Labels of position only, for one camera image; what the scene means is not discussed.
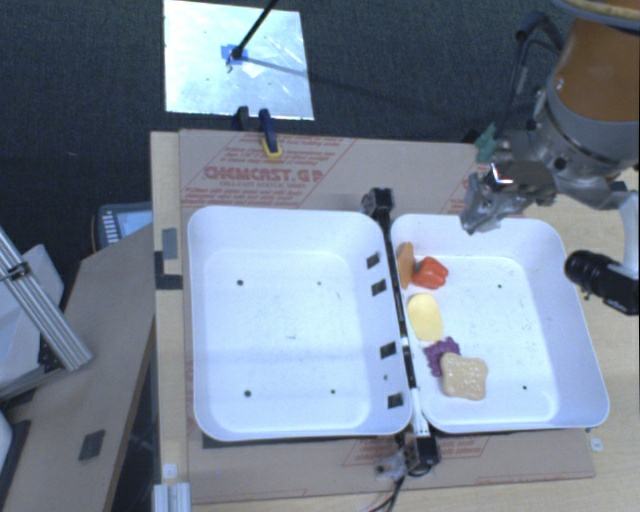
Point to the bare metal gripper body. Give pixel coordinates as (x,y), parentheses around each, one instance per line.
(542,170)

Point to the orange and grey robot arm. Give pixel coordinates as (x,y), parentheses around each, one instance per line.
(600,65)

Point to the thin black and white rod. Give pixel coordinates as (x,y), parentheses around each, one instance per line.
(400,310)

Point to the black cylinder on white bracket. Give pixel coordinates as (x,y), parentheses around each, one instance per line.
(607,272)

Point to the brown cardboard board red print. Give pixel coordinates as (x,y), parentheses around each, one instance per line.
(320,170)

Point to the orange bell pepper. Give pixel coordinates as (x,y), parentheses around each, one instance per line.
(430,273)

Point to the tan waffle biscuit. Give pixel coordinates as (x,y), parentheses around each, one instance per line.
(463,376)

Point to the purple grapes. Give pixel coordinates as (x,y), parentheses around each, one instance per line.
(437,354)

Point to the white plastic tray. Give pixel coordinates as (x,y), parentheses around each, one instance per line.
(500,325)
(285,325)

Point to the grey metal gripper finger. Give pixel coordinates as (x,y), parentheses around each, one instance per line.
(472,210)
(495,212)

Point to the yellow potato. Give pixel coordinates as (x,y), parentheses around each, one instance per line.
(425,317)

